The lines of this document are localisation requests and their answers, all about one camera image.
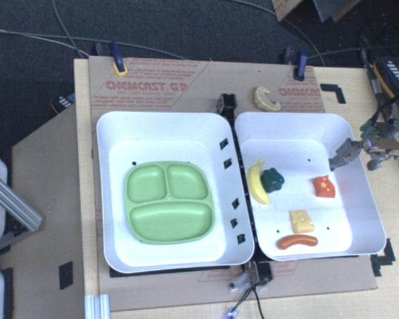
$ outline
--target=blue clamp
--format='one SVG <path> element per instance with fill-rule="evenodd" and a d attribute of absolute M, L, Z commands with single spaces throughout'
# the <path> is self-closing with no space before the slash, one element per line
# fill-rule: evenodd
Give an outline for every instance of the blue clamp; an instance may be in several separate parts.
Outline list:
<path fill-rule="evenodd" d="M 307 62 L 306 50 L 299 50 L 297 52 L 297 67 L 294 69 L 294 79 L 301 82 L 305 79 L 305 68 Z"/>
<path fill-rule="evenodd" d="M 114 62 L 112 63 L 115 73 L 119 77 L 124 77 L 128 74 L 128 69 L 124 64 L 120 49 L 114 41 L 109 43 L 109 48 L 111 50 L 112 56 L 114 57 Z"/>

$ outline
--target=beige curved object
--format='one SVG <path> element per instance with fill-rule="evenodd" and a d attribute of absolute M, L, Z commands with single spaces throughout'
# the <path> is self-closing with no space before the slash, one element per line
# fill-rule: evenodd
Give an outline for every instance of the beige curved object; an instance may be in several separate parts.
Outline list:
<path fill-rule="evenodd" d="M 255 89 L 254 91 L 254 103 L 259 109 L 262 109 L 264 111 L 280 111 L 281 105 L 279 102 L 271 102 L 268 98 L 268 94 L 270 94 L 271 91 L 269 91 L 267 88 L 263 86 L 259 86 Z"/>

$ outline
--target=green plate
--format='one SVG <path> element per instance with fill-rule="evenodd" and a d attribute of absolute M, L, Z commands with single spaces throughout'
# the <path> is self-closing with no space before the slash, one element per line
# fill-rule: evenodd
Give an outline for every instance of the green plate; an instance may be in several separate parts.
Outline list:
<path fill-rule="evenodd" d="M 213 198 L 204 173 L 194 164 L 137 165 L 126 176 L 124 193 L 130 228 L 145 243 L 186 243 L 213 228 Z"/>

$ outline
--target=toy sausage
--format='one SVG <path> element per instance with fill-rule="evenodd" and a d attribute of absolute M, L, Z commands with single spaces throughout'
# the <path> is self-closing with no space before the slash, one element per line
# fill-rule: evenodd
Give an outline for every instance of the toy sausage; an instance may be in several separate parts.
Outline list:
<path fill-rule="evenodd" d="M 311 235 L 305 234 L 294 234 L 283 237 L 278 241 L 279 249 L 287 249 L 293 245 L 306 245 L 306 246 L 316 246 L 318 244 L 318 239 Z"/>

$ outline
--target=black floor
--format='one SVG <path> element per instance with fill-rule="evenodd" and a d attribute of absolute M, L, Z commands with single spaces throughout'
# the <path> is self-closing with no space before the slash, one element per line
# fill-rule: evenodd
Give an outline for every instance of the black floor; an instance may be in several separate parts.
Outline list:
<path fill-rule="evenodd" d="M 272 10 L 271 0 L 242 0 Z M 399 57 L 399 0 L 362 0 L 338 23 L 321 22 L 312 0 L 276 18 L 224 0 L 56 0 L 74 37 L 120 41 L 175 54 L 121 46 L 124 56 L 276 63 L 286 47 L 306 49 L 314 66 L 361 67 L 358 38 Z M 0 29 L 60 35 L 52 0 L 0 0 Z M 320 53 L 317 56 L 307 36 Z M 91 54 L 93 41 L 75 40 Z M 0 156 L 56 115 L 51 100 L 73 92 L 76 51 L 39 39 L 0 34 Z"/>

